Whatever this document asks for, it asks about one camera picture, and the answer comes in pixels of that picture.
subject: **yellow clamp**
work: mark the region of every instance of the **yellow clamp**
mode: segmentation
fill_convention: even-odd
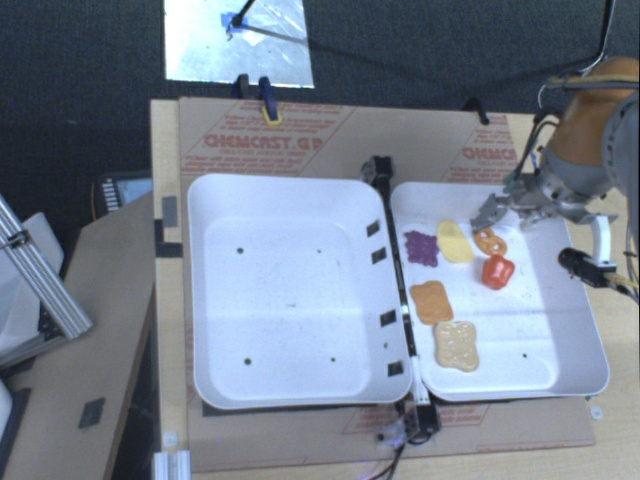
[[[267,107],[265,107],[264,105],[262,105],[262,108],[260,109],[260,111],[262,112],[262,117],[264,118],[265,123],[267,123],[268,126],[280,126],[282,124],[282,114],[280,113],[280,110],[278,110],[278,119],[275,120],[271,120],[269,119],[269,114],[267,113]]]

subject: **cardboard sheet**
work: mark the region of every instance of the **cardboard sheet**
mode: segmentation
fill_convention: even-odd
[[[268,127],[253,101],[179,102],[181,194],[210,172],[355,179],[373,155],[393,157],[404,181],[500,183],[517,163],[507,117],[474,113],[285,104]],[[393,406],[217,412],[193,387],[188,226],[182,205],[188,433],[194,472],[378,460],[376,443]],[[582,398],[456,404],[440,408],[442,430],[407,456],[434,456],[594,444]]]

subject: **blue clamp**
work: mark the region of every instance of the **blue clamp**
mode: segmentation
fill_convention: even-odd
[[[244,27],[249,26],[249,22],[247,18],[242,18],[242,24],[239,27],[233,26],[233,18],[235,17],[235,12],[225,12],[220,15],[220,24],[227,32],[237,32],[240,33],[243,31]]]
[[[266,76],[261,77],[258,81],[258,86],[260,87],[260,97],[264,101],[262,117],[264,117],[264,120],[269,126],[282,124],[282,114],[280,114],[278,110],[276,97],[273,94],[273,88],[271,87],[269,78]]]

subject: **black connector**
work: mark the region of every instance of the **black connector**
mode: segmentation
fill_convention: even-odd
[[[382,180],[388,182],[393,177],[393,163],[390,156],[372,156],[360,170],[360,180],[379,188]]]
[[[558,263],[572,276],[594,288],[608,288],[609,280],[604,274],[616,271],[616,267],[598,267],[590,261],[587,253],[567,247],[558,255]]]
[[[426,443],[431,437],[440,430],[440,415],[435,404],[418,405],[418,434],[409,439],[408,443],[418,446]]]

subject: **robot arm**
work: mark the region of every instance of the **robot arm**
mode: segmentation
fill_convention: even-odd
[[[521,174],[524,159],[544,125],[545,114],[537,116],[523,161],[506,180],[505,195],[489,197],[471,221],[474,231],[496,223],[508,209],[529,225],[554,216],[590,224],[593,256],[565,250],[559,260],[592,286],[610,284],[608,275],[615,272],[615,265],[608,262],[608,222],[616,216],[593,215],[585,206],[618,188],[627,197],[630,228],[638,247],[638,65],[635,59],[612,58],[579,79],[576,85],[584,89],[569,102],[543,150],[540,168],[533,174]]]

